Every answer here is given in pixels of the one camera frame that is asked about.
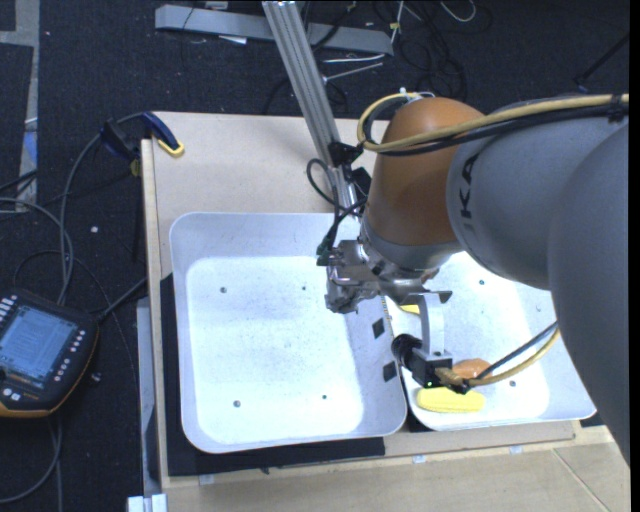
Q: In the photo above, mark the black cylinder on white bracket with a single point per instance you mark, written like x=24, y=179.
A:
x=433, y=325

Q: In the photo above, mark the yellow corn cob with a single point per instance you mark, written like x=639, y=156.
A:
x=450, y=401

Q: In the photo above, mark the pale wood board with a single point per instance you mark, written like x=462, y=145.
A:
x=235, y=165

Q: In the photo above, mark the small yellow toy food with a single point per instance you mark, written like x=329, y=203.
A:
x=411, y=309

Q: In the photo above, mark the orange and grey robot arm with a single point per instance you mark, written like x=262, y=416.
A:
x=525, y=200

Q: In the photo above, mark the white plastic tray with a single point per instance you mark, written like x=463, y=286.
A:
x=270, y=330
x=505, y=320

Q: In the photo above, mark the brown bread roll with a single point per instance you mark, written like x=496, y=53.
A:
x=469, y=368

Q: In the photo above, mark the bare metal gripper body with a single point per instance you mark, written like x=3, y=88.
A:
x=357, y=280

